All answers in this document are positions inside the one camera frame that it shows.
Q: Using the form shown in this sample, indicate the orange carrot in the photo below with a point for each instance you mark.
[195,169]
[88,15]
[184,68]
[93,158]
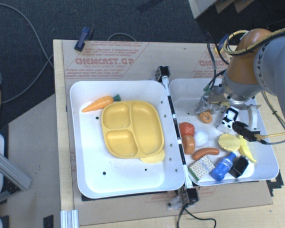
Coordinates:
[98,103]

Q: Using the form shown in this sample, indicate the green and white carton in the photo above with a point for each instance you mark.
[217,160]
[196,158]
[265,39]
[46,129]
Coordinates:
[202,168]

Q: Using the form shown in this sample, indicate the orange pretzel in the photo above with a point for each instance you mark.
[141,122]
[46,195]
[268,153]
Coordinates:
[202,117]

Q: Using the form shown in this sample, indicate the white plastic tray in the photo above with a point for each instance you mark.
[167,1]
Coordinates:
[187,96]
[90,151]

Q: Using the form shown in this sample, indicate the black and white carton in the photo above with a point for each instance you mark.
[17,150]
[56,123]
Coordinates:
[228,121]

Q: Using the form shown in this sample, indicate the pale yellow flat disc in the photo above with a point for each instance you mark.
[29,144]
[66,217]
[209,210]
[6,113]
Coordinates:
[154,159]

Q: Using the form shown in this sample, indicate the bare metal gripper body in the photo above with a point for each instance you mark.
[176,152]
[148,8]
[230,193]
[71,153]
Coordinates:
[217,97]

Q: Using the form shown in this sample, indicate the yellow divided plate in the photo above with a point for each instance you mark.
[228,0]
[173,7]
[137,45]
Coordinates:
[142,117]

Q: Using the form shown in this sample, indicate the brown cardboard board red print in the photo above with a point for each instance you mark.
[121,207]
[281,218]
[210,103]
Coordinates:
[123,63]

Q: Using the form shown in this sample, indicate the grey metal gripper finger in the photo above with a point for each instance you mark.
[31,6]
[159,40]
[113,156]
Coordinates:
[203,106]
[218,110]

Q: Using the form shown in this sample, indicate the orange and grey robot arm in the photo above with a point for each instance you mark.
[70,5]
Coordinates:
[270,63]

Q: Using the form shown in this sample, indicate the red tomato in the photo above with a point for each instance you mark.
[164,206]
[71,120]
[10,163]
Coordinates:
[186,128]

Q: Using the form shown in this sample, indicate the orange-brown sausage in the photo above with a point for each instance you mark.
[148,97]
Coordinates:
[205,153]

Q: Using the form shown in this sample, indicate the white ball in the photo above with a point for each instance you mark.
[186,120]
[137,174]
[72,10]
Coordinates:
[201,138]

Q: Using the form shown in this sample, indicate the yellow wavy biscuit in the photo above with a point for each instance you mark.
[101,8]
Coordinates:
[229,142]

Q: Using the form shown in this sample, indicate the yellow banana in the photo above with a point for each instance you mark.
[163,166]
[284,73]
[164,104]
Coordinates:
[245,149]

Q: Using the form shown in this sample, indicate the blue bottle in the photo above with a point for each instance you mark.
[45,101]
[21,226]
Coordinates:
[222,167]

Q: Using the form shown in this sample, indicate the orange-brown bread roll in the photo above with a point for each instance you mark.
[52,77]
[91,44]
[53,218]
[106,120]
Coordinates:
[188,145]

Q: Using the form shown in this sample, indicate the thin black and white rod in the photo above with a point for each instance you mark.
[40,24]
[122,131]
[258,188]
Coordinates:
[178,136]

